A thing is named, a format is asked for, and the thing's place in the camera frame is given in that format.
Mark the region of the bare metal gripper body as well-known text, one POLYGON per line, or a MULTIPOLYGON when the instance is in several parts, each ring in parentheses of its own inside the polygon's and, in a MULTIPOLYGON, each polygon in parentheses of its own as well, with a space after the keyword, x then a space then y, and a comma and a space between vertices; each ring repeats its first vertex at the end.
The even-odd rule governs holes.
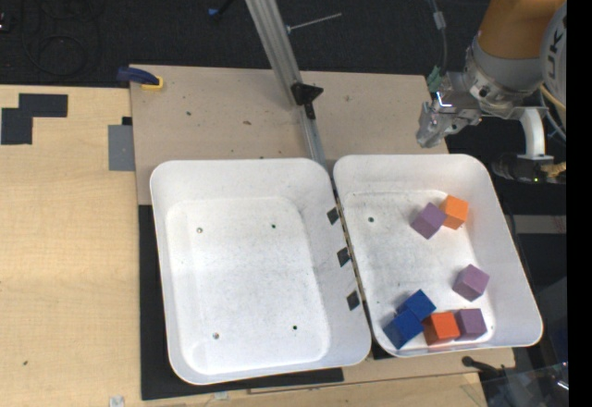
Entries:
POLYGON ((427 105, 432 113, 474 120, 491 115, 510 118, 524 104, 528 91, 507 87, 480 71, 447 72, 427 105))

